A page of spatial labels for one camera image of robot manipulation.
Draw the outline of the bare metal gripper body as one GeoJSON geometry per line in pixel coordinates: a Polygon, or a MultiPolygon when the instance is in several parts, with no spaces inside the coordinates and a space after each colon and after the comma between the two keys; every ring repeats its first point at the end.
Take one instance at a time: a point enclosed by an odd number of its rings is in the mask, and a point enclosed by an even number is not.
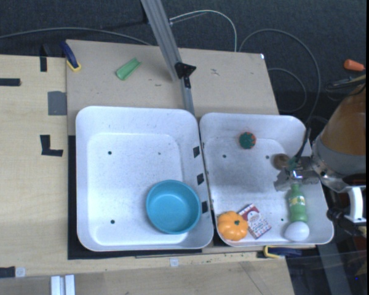
{"type": "Polygon", "coordinates": [[[302,182],[301,173],[305,169],[313,169],[320,178],[320,183],[337,192],[349,192],[352,188],[366,189],[366,173],[350,173],[344,175],[332,170],[323,160],[316,157],[302,157],[296,164],[296,178],[302,182]]]}

